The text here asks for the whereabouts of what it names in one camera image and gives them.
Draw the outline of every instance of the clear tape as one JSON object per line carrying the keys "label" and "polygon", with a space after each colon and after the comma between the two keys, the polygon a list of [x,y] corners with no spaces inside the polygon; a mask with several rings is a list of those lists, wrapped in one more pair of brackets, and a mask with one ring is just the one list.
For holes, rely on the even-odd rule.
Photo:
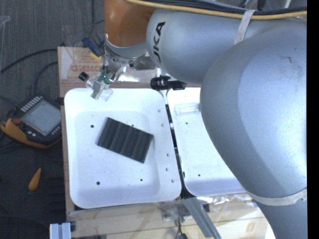
{"label": "clear tape", "polygon": [[293,195],[286,196],[286,197],[280,197],[280,198],[264,198],[264,197],[258,197],[250,192],[247,192],[248,195],[257,201],[258,203],[261,203],[263,205],[268,206],[285,206],[285,205],[293,205],[298,200],[307,200],[307,188],[304,190],[301,190]]}
{"label": "clear tape", "polygon": [[240,21],[240,25],[238,27],[238,31],[237,31],[236,38],[235,38],[235,44],[244,40],[248,24],[251,20],[252,15],[254,14],[254,12],[255,12],[255,10],[251,10],[251,9],[248,9],[245,11],[243,18]]}

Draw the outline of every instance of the gray carpet floor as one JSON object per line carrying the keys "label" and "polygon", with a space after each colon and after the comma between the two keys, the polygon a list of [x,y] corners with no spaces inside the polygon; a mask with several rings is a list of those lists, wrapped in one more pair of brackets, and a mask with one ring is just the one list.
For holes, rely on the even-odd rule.
{"label": "gray carpet floor", "polygon": [[[242,0],[219,1],[238,6]],[[282,1],[267,0],[265,10],[280,8]],[[307,0],[293,0],[291,6],[299,5],[307,5]],[[0,15],[11,17],[3,44],[0,119],[35,93],[56,100],[57,46],[79,46],[82,37],[103,34],[103,23],[99,23],[104,18],[103,0],[0,0]],[[7,67],[38,51],[43,52]],[[0,217],[0,239],[48,238],[49,224],[65,221],[63,208],[50,208],[50,179],[64,176],[61,159],[61,142],[40,150],[5,135],[0,138],[0,216],[13,216]],[[29,196],[27,186],[38,168],[42,169],[40,184]]]}

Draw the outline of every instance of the cable strap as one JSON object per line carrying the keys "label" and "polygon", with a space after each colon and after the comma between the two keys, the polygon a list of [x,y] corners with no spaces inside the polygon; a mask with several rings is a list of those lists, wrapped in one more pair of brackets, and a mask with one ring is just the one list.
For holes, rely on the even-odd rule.
{"label": "cable strap", "polygon": [[240,21],[240,25],[239,25],[239,28],[238,28],[238,31],[236,34],[235,44],[244,40],[248,24],[251,20],[252,15],[254,14],[254,12],[255,12],[255,10],[251,10],[251,9],[248,9],[245,11],[245,13]]}
{"label": "cable strap", "polygon": [[280,198],[264,198],[264,197],[258,197],[252,193],[247,192],[248,195],[254,199],[255,201],[263,204],[263,205],[269,205],[269,206],[285,206],[285,205],[293,205],[298,200],[307,200],[307,188],[304,190],[299,191],[298,193],[295,193],[290,196],[286,197],[280,197]]}

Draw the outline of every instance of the black grooved block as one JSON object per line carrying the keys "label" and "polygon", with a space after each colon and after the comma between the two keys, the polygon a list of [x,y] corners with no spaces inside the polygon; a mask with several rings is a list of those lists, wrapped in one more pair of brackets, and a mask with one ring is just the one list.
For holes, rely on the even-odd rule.
{"label": "black grooved block", "polygon": [[153,135],[107,118],[98,146],[144,163]]}

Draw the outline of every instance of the yellow cable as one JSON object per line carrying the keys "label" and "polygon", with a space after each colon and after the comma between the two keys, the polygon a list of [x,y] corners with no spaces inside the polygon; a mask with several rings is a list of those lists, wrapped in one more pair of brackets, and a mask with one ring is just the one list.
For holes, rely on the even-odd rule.
{"label": "yellow cable", "polygon": [[[142,1],[142,0],[125,0],[125,1],[144,5],[144,6],[161,8],[161,9],[181,10],[181,11],[194,12],[199,14],[207,14],[207,15],[213,15],[213,16],[238,18],[238,19],[241,19],[243,17],[243,15],[236,14],[236,13],[197,9],[197,8],[190,8],[190,7],[176,6],[176,5],[167,5],[167,4],[148,2],[148,1]],[[307,16],[307,11],[287,12],[287,13],[273,14],[273,15],[253,15],[251,19],[252,20],[270,20],[270,19],[291,18],[291,17],[299,17],[299,16]]]}

